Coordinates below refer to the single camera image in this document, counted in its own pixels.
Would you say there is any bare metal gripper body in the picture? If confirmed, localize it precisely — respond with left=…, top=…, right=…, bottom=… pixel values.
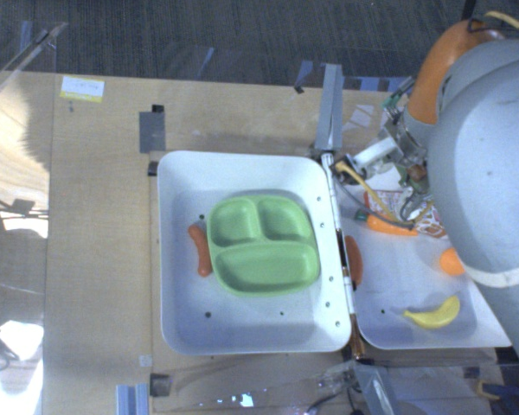
left=379, top=106, right=431, bottom=195

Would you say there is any orange toy carrot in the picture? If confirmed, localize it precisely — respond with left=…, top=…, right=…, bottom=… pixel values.
left=355, top=212, right=419, bottom=238

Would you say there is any orange round toy fruit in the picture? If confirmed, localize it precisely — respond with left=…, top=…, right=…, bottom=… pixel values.
left=439, top=247, right=466, bottom=277

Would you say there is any red-brown toy sausage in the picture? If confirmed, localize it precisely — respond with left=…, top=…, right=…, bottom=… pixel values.
left=344, top=234, right=365, bottom=287
left=187, top=223, right=214, bottom=278

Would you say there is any white plastic tray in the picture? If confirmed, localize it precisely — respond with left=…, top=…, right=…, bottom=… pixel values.
left=337, top=169, right=512, bottom=350
left=157, top=150, right=353, bottom=356

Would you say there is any yellow banana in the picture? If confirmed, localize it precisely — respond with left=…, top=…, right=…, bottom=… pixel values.
left=403, top=295, right=462, bottom=330

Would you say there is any green divided plate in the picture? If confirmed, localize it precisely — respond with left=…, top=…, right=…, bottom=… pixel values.
left=206, top=195, right=322, bottom=298

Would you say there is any pale wood board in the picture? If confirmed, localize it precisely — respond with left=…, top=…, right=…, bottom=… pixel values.
left=42, top=72, right=519, bottom=415

